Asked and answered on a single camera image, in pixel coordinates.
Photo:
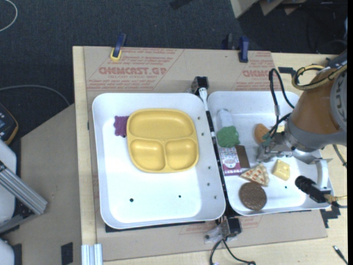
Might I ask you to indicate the orange bread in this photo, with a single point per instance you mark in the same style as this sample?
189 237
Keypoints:
259 132

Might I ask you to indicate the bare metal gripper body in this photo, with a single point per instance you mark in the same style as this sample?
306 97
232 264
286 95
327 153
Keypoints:
284 148

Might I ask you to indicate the pink and white carton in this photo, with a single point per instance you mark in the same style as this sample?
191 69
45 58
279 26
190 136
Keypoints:
229 161

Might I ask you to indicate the yellow pizza slice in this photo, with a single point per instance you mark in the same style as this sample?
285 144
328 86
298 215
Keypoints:
256 174

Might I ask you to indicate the brown cardboard board red print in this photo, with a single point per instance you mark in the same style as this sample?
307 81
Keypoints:
171 65

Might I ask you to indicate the round brown biscuit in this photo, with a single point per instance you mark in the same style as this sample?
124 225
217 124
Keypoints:
252 196

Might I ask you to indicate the green broccoli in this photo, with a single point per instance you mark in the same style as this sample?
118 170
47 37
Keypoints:
228 137

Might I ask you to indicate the brown flat packet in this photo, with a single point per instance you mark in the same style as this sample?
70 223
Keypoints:
243 156

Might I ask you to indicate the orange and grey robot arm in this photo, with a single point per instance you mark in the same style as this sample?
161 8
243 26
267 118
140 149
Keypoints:
311 117

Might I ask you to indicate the purple grapes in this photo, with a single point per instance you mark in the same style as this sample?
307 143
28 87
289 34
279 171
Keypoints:
120 126

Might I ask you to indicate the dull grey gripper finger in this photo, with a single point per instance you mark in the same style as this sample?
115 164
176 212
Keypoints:
261 153

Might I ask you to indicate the black cylinder on white bracket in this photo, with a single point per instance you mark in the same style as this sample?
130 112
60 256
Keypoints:
306 185

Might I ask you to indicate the yellow divided plate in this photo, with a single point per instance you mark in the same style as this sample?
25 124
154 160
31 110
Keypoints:
162 139

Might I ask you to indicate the white plastic tray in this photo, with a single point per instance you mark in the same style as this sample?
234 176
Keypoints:
154 197
284 197

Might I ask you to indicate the yellow cheese wedge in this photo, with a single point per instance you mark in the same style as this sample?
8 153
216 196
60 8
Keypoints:
281 170

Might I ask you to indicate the thin black and white rod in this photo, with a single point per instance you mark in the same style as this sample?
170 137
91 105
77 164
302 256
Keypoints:
209 117

